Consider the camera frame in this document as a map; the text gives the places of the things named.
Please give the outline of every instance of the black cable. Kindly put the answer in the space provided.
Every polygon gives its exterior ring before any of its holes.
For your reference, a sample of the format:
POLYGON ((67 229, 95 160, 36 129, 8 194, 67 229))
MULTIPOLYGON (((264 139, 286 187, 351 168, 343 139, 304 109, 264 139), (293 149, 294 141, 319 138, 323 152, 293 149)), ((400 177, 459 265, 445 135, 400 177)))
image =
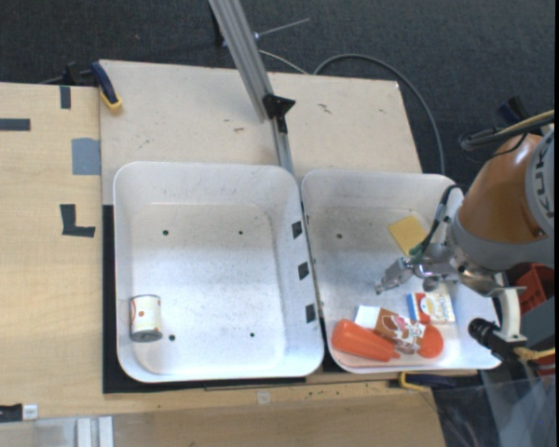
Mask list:
POLYGON ((422 95, 418 92, 418 90, 415 88, 415 86, 408 80, 408 78, 406 78, 402 73, 400 73, 398 70, 393 68, 391 65, 385 63, 384 61, 378 60, 377 58, 373 58, 373 57, 367 56, 367 55, 361 55, 361 54, 358 54, 358 53, 345 53, 343 55, 333 56, 333 57, 325 60, 319 66, 317 66, 317 68, 315 69, 315 71, 312 74, 318 75, 320 73, 320 71, 323 70, 330 63, 333 63, 334 61, 347 60, 347 59, 358 59, 358 60, 370 61, 372 63, 378 64, 379 66, 387 68, 392 73, 394 73, 397 77, 399 77, 406 84, 406 86, 409 87, 409 89, 412 90, 412 92, 415 94, 415 96, 420 101, 420 104, 422 104, 422 107, 424 108, 425 112, 427 113, 427 116, 429 117, 430 125, 431 125, 432 130, 435 134, 435 139, 437 140, 437 148, 438 148, 438 151, 439 151, 439 160, 440 160, 440 164, 441 164, 441 174, 445 175, 445 155, 443 153, 443 145, 441 143, 441 134, 439 133, 439 129, 437 128, 437 123, 435 123, 435 119, 432 116, 432 112, 430 111, 429 106, 425 102, 422 95))
POLYGON ((437 210, 435 211, 435 217, 432 221, 432 226, 430 227, 429 233, 424 238, 424 240, 422 240, 418 245, 410 250, 410 255, 415 260, 418 260, 427 250, 427 247, 429 246, 430 241, 435 235, 437 228, 439 228, 440 223, 443 221, 445 211, 447 210, 447 200, 449 199, 449 196, 454 189, 462 190, 462 186, 457 183, 452 183, 451 185, 447 186, 447 188, 441 195, 441 200, 439 200, 439 205, 437 206, 437 210))
POLYGON ((536 121, 532 124, 527 124, 518 129, 512 130, 505 130, 505 129, 486 129, 475 134, 470 134, 466 136, 462 136, 460 138, 460 145, 464 151, 474 151, 476 149, 480 149, 487 145, 493 144, 495 142, 504 142, 508 139, 520 135, 520 134, 527 134, 535 129, 542 128, 547 124, 554 122, 554 115, 543 118, 539 121, 536 121))
MULTIPOLYGON (((91 75, 91 70, 82 70, 78 72, 81 76, 89 76, 91 75)), ((44 81, 40 81, 39 83, 37 83, 38 85, 55 85, 58 83, 63 83, 64 82, 64 75, 56 77, 56 78, 50 78, 50 79, 45 79, 44 81)))
POLYGON ((476 162, 476 163, 478 163, 478 164, 483 164, 483 165, 484 165, 484 164, 487 163, 489 160, 491 160, 491 159, 493 159, 493 158, 495 158, 495 157, 497 157, 497 156, 503 156, 504 154, 509 154, 509 153, 512 153, 513 151, 517 150, 517 148, 520 147, 520 146, 522 145, 522 142, 525 141, 525 138, 528 137, 528 134, 529 134, 529 132, 527 132, 526 134, 524 134, 524 135, 518 140, 518 142, 517 142, 516 144, 513 145, 513 147, 512 147, 511 149, 507 149, 506 151, 501 151, 501 152, 498 152, 498 153, 494 153, 494 154, 492 154, 491 156, 487 157, 487 158, 484 159, 484 160, 474 159, 473 157, 470 157, 467 153, 464 153, 464 155, 466 156, 466 158, 467 158, 469 161, 471 161, 471 162, 476 162))

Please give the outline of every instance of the white plastic tray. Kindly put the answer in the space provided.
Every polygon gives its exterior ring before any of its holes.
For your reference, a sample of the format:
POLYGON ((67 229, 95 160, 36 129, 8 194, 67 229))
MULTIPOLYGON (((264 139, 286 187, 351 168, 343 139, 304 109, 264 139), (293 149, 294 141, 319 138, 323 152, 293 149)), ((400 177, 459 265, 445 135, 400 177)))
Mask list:
MULTIPOLYGON (((311 256, 327 335, 342 318, 354 320, 360 305, 383 306, 409 316, 406 295, 422 291, 422 281, 413 277, 401 287, 375 294, 381 279, 402 251, 388 226, 415 214, 429 230, 443 190, 453 183, 433 174, 363 172, 319 169, 302 182, 311 256)), ((453 214, 461 203, 454 191, 449 200, 453 214)), ((443 230, 435 240, 443 239, 443 230)), ((443 353, 434 359, 402 354, 388 362, 373 361, 329 349, 335 362, 352 373, 384 373, 421 370, 491 369, 499 364, 490 351, 468 333, 474 318, 497 320, 493 302, 459 284, 438 290, 448 292, 457 323, 440 326, 445 340, 443 353)))
POLYGON ((117 354, 145 383, 305 376, 323 357, 298 186, 274 166, 133 162, 114 179, 117 354), (130 298, 163 338, 130 340, 130 298))

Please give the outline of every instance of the black bracket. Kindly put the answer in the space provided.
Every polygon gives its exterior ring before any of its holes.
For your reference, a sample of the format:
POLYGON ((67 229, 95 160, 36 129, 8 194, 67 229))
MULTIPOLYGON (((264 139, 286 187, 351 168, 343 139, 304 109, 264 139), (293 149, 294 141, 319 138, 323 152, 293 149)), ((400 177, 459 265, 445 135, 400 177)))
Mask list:
POLYGON ((498 107, 497 114, 510 126, 530 117, 519 96, 513 96, 504 101, 498 107))
POLYGON ((74 61, 68 63, 62 72, 61 84, 65 86, 95 86, 91 71, 81 71, 74 61))
POLYGON ((288 133, 288 126, 286 124, 286 113, 292 109, 296 104, 294 100, 288 100, 275 94, 266 94, 263 97, 263 105, 267 112, 267 116, 271 119, 278 121, 279 132, 283 134, 288 133))

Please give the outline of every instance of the white plastic piece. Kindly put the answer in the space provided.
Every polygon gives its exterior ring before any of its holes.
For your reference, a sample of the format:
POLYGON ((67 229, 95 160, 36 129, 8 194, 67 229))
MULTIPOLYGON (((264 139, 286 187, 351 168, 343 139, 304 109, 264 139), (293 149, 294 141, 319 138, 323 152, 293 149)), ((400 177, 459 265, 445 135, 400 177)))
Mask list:
POLYGON ((376 319, 379 316, 380 309, 381 308, 378 306, 359 306, 356 311, 354 322, 371 330, 376 325, 376 319))
POLYGON ((129 376, 298 377, 319 367, 323 341, 292 174, 134 162, 115 176, 114 202, 117 354, 129 376), (161 298, 155 343, 130 340, 129 299, 141 294, 161 298))
POLYGON ((496 332, 501 339, 514 342, 525 341, 525 336, 520 334, 522 326, 522 308, 517 290, 508 288, 498 297, 501 302, 501 330, 496 332))
POLYGON ((112 416, 100 417, 98 420, 100 429, 99 447, 114 447, 114 426, 112 416))
POLYGON ((269 391, 257 391, 257 403, 268 404, 271 402, 271 393, 269 391))
POLYGON ((22 406, 22 420, 34 421, 39 417, 39 409, 37 404, 24 404, 22 406))
POLYGON ((91 419, 76 420, 76 447, 92 447, 91 419))

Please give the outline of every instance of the black carpet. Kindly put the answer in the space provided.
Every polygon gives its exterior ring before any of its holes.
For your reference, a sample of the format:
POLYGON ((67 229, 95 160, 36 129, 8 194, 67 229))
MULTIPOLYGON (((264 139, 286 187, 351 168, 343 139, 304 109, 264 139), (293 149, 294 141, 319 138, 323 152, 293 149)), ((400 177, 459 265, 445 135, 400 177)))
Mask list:
MULTIPOLYGON (((357 53, 403 75, 432 111, 445 174, 458 183, 470 184, 481 167, 460 150, 461 134, 501 126, 496 111, 510 97, 531 115, 553 108, 555 0, 241 2, 258 33, 310 19, 260 40, 261 49, 309 73, 332 56, 357 53)), ((98 59, 233 67, 212 42, 207 0, 0 0, 0 81, 38 83, 71 61, 88 68, 98 59)), ((294 71, 264 61, 268 71, 294 71)), ((337 61, 323 73, 398 79, 361 60, 337 61)), ((422 168, 440 172, 425 109, 401 86, 422 168)))

